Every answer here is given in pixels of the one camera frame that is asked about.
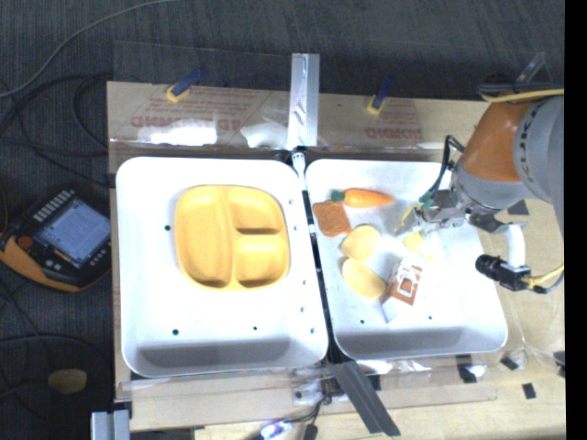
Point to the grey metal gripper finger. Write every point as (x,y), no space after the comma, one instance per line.
(407,223)
(430,227)

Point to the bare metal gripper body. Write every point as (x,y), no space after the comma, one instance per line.
(447,206)

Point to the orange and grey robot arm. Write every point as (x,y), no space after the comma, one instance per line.
(500,149)

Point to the small yellow banana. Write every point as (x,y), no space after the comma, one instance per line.
(416,242)

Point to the orange carrot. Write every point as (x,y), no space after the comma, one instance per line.
(367,197)

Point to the yellow oval chip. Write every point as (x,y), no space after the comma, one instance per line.
(360,242)
(363,280)

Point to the orange and white carton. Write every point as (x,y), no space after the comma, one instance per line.
(406,282)

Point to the white plastic tray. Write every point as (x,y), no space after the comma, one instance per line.
(449,300)
(151,255)

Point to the brown biscuit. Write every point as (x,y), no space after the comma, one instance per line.
(331,219)

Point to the yellow divided plate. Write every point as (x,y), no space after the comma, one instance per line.
(206,241)

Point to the brown cardboard board red print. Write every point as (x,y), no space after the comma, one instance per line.
(202,108)

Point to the yellow oval lump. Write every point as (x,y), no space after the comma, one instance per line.
(68,381)

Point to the black cylinder on white bracket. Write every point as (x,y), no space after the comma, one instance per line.
(497,266)

